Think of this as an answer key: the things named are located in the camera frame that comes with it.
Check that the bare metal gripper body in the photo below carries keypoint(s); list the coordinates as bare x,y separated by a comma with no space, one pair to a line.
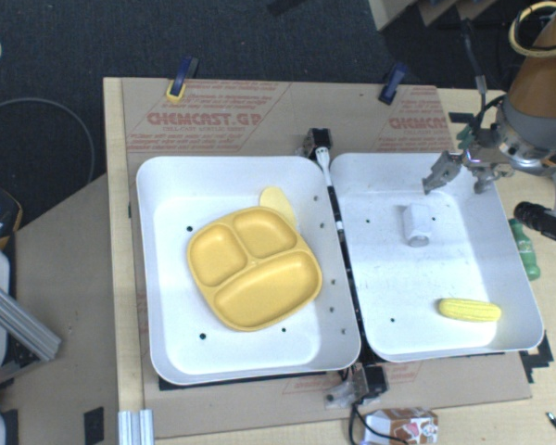
514,158

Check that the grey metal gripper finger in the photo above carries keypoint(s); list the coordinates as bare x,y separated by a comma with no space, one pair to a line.
441,172
483,182

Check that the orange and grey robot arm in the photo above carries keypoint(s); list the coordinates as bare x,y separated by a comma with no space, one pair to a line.
537,86

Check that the green bottle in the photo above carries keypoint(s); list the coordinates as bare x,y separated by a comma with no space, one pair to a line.
527,253

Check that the thin black and white rod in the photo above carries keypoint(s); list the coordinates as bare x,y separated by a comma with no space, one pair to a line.
337,211

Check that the white plastic tray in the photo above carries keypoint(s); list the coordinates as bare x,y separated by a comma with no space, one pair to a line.
176,267
421,285

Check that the yellow corn cob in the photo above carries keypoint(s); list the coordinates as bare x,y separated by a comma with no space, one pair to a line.
470,310

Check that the pale yellow oval slice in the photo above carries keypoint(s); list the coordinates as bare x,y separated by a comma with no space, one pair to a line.
278,202

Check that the brown cardboard board red print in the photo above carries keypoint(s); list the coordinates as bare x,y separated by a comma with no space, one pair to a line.
269,118

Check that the yellow divided plate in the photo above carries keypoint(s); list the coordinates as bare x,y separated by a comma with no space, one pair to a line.
255,269

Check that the black pen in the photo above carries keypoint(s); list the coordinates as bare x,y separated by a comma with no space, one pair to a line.
555,423

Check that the brown and white carton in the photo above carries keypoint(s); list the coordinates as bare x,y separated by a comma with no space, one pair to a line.
403,427

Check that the black cylinder on white bracket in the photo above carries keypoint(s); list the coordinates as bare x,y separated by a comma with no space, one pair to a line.
539,218

